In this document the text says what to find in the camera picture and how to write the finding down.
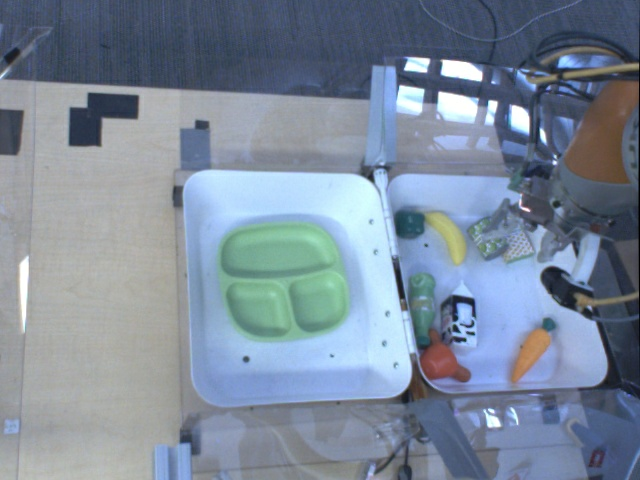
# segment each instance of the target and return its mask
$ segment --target orange carrot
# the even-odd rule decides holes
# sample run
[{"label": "orange carrot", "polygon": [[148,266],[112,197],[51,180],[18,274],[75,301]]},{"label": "orange carrot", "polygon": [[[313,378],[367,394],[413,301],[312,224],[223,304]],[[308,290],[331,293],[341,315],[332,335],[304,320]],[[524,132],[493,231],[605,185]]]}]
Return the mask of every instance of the orange carrot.
[{"label": "orange carrot", "polygon": [[513,373],[511,374],[511,382],[518,382],[522,376],[529,371],[529,369],[542,357],[542,354],[551,345],[551,334],[553,329],[556,328],[556,323],[551,318],[545,318],[542,321],[542,327],[534,329],[529,333],[525,340],[518,359],[513,367]]}]

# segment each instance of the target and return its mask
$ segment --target gray carpet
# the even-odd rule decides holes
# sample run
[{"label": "gray carpet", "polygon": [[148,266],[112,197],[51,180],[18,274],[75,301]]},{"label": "gray carpet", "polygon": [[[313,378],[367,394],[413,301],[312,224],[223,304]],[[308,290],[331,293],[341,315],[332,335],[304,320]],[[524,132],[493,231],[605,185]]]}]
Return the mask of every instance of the gray carpet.
[{"label": "gray carpet", "polygon": [[[460,30],[494,34],[475,0],[424,0]],[[574,0],[484,0],[498,35]],[[639,0],[587,0],[499,42],[517,64],[545,36],[587,30],[638,54]],[[48,25],[38,78],[47,81],[270,93],[366,95],[388,55],[486,61],[491,46],[441,27],[418,0],[0,0],[0,23]]]}]

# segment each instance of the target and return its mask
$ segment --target toy banana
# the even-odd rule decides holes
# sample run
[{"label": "toy banana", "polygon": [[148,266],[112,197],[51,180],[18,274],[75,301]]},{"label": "toy banana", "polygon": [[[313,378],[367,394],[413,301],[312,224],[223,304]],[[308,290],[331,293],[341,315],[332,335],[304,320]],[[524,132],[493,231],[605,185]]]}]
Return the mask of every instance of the toy banana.
[{"label": "toy banana", "polygon": [[424,218],[444,238],[453,263],[460,265],[467,254],[467,243],[460,228],[442,212],[427,212]]}]

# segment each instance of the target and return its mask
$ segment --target wooden table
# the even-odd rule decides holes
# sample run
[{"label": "wooden table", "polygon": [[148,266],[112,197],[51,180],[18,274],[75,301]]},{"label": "wooden table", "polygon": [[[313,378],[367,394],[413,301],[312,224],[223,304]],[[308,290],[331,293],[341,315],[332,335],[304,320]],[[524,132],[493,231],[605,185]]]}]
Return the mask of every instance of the wooden table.
[{"label": "wooden table", "polygon": [[[9,90],[1,102],[33,87],[3,84]],[[101,147],[71,147],[69,109],[86,107],[89,92],[138,95],[139,115],[103,119]],[[175,445],[182,423],[171,200],[180,129],[209,121],[218,166],[357,172],[368,102],[38,83],[34,108],[19,478],[149,479],[154,446]],[[27,118],[34,108],[26,109]],[[11,158],[2,161],[9,165]],[[7,175],[0,172],[0,179]],[[4,368],[18,375],[21,359]],[[1,441],[0,457],[9,458],[0,464],[2,478],[16,474],[10,460],[16,439]],[[557,464],[575,458],[577,449],[567,443],[545,450],[546,462],[536,466],[543,476],[557,475]],[[416,462],[414,477],[443,478],[442,461],[428,454]],[[495,450],[486,455],[491,462]],[[521,455],[513,451],[514,464]],[[358,467],[329,462],[236,471],[232,478],[354,478]],[[396,467],[386,474],[393,478]]]}]

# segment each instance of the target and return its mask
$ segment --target green bottle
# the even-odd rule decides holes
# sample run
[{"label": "green bottle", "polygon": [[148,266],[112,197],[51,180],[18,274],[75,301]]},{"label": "green bottle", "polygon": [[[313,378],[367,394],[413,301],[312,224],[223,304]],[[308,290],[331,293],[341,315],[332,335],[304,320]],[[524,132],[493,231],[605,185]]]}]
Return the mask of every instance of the green bottle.
[{"label": "green bottle", "polygon": [[409,309],[418,348],[431,345],[429,328],[436,316],[433,290],[436,281],[430,274],[416,274],[409,279]]}]

